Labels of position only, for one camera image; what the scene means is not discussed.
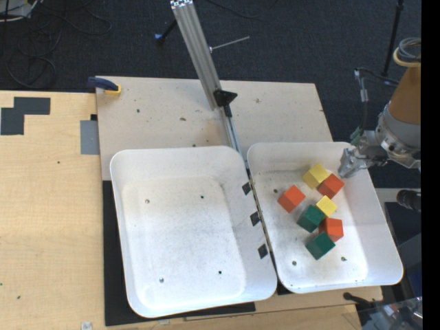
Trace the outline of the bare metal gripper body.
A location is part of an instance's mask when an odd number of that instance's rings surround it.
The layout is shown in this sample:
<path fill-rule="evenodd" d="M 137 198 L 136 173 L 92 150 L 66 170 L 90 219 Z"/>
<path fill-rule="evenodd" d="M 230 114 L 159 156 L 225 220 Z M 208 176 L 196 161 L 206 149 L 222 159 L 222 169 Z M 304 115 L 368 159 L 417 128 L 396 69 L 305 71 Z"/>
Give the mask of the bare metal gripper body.
<path fill-rule="evenodd" d="M 355 138 L 355 164 L 359 168 L 384 166 L 389 161 L 405 168 L 420 168 L 418 148 L 407 145 L 385 129 L 364 131 Z"/>

